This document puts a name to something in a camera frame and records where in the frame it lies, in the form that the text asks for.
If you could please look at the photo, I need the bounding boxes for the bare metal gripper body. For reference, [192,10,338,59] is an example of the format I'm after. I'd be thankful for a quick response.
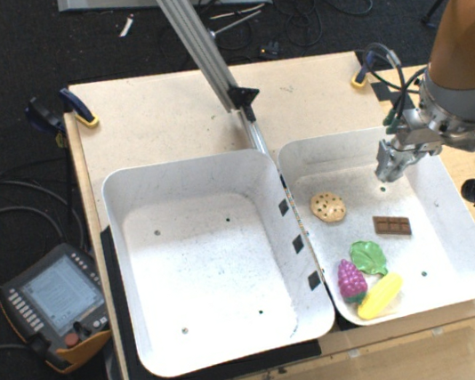
[386,97,475,163]

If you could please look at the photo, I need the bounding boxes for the brown chocolate bar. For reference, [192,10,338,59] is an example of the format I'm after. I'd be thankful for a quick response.
[372,210,414,241]

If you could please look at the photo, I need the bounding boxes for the tan chocolate chip biscuit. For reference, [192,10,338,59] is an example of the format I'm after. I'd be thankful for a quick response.
[308,189,349,226]

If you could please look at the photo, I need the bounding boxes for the white plastic tray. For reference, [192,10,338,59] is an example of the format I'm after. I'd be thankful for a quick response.
[98,137,342,380]
[275,109,475,337]

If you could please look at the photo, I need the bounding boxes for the green lettuce leaf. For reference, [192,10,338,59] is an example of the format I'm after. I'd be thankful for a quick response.
[347,236,390,281]

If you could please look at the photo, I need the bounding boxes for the purple grapes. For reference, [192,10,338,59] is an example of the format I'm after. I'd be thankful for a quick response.
[334,255,372,307]

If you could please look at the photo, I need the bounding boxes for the yellow corn cob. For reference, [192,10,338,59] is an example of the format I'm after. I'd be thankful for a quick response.
[352,271,409,322]

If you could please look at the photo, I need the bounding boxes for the pale wood board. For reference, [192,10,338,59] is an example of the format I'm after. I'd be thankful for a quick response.
[66,23,475,380]

